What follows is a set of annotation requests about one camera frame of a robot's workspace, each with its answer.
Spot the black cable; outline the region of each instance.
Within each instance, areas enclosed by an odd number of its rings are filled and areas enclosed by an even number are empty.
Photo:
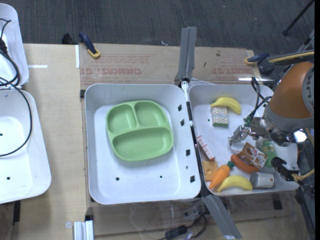
[[[9,84],[14,84],[14,82],[16,81],[15,85],[18,85],[20,83],[20,73],[19,73],[19,69],[18,69],[18,66],[16,65],[16,63],[11,59],[11,57],[9,56],[8,54],[8,48],[6,46],[6,43],[5,41],[2,39],[3,37],[3,34],[4,34],[4,30],[5,30],[5,27],[6,25],[11,22],[11,20],[6,20],[6,19],[3,19],[3,18],[0,18],[0,20],[2,21],[5,21],[5,24],[3,25],[2,27],[2,30],[1,30],[1,36],[0,36],[0,54],[2,56],[4,56],[13,66],[14,70],[15,70],[15,76],[12,80],[10,81],[7,81],[7,83]]]
[[[204,219],[203,227],[196,235],[192,236],[191,238],[196,238],[196,237],[200,236],[203,232],[205,232],[207,225],[208,225],[208,220],[207,220],[205,214],[206,214],[206,212],[201,213],[197,218],[195,218],[195,220],[192,222],[192,224],[190,226],[181,225],[179,227],[176,227],[176,228],[173,228],[173,229],[167,231],[165,233],[165,237],[160,238],[158,240],[171,240],[171,239],[174,239],[182,234],[185,234],[189,228],[198,224],[201,221],[201,219],[203,218]]]
[[[252,120],[258,110],[258,108],[260,108],[264,103],[266,103],[269,99],[271,99],[272,96],[268,96],[268,97],[265,97],[259,104],[258,106],[256,106],[254,108],[254,110],[249,114],[250,115],[250,120]]]
[[[5,24],[3,25],[2,30],[1,30],[0,39],[2,39],[2,36],[3,36],[3,34],[4,34],[5,27],[6,27],[6,25],[7,25],[9,22],[11,22],[11,19],[6,20],[6,19],[4,19],[4,18],[0,18],[0,21],[4,21],[4,22],[5,22]]]
[[[255,106],[254,106],[254,109],[257,110],[257,107],[259,105],[259,98],[260,98],[260,85],[259,83],[257,82],[256,78],[255,77],[252,77],[251,79],[251,85],[252,87],[255,89],[256,91],[256,94],[257,94],[257,97],[256,97],[256,102],[255,102]],[[250,121],[253,119],[255,114],[252,114],[251,117],[250,117]]]
[[[188,227],[191,228],[192,226],[198,224],[200,222],[201,219],[204,219],[204,224],[203,224],[203,227],[201,228],[201,230],[196,234],[196,235],[193,235],[191,238],[197,238],[198,236],[200,236],[203,232],[205,232],[206,228],[207,228],[207,225],[208,225],[208,220],[205,216],[205,212],[203,212],[202,214],[200,214],[194,221],[193,223]]]
[[[9,153],[0,154],[0,157],[5,157],[5,156],[11,155],[11,154],[17,152],[18,150],[20,150],[28,142],[28,140],[30,139],[33,127],[32,127],[31,106],[30,106],[30,103],[29,103],[27,97],[23,94],[23,92],[16,85],[14,85],[13,83],[9,83],[6,79],[2,78],[1,76],[0,76],[0,79],[2,80],[1,83],[4,83],[5,85],[9,85],[10,84],[11,86],[13,86],[22,95],[22,97],[24,98],[24,100],[25,100],[25,102],[26,102],[26,104],[28,106],[29,118],[30,118],[30,130],[29,130],[29,133],[28,133],[28,136],[27,136],[26,140],[18,148],[16,148],[15,150],[10,151]]]

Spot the clamp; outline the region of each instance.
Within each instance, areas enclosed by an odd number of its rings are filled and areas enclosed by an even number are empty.
[[[257,64],[259,65],[263,60],[265,60],[268,57],[269,57],[269,53],[261,53],[253,57],[244,58],[244,63],[249,66],[249,65],[254,65],[257,62]]]
[[[85,43],[86,47],[88,48],[88,53],[95,59],[100,57],[100,51],[95,48],[94,44],[91,42],[89,36],[83,32],[79,33],[80,41]]]

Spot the orange carrot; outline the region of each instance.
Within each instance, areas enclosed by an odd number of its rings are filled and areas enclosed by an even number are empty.
[[[234,163],[229,161],[227,164],[221,165],[214,173],[209,185],[209,189],[213,189],[218,186],[226,177],[229,176],[230,169],[234,167]]]
[[[245,171],[246,173],[253,173],[253,172],[259,172],[259,169],[257,167],[251,166],[249,164],[246,164],[239,156],[236,154],[233,154],[230,157],[231,162],[235,164],[236,167],[238,167],[240,170]]]

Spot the yellow banana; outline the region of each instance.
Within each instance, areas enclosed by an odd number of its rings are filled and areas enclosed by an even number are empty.
[[[227,106],[230,107],[237,114],[241,114],[241,105],[238,101],[231,97],[219,97],[215,102],[210,104],[211,108],[216,106]]]
[[[230,187],[240,187],[245,190],[253,189],[251,182],[247,178],[240,175],[231,175],[226,177],[215,191],[220,192],[221,190]]]

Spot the green divided plate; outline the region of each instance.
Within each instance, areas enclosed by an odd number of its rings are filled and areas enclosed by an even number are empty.
[[[153,159],[169,152],[174,144],[167,116],[154,101],[115,105],[106,114],[105,121],[112,150],[123,160]]]

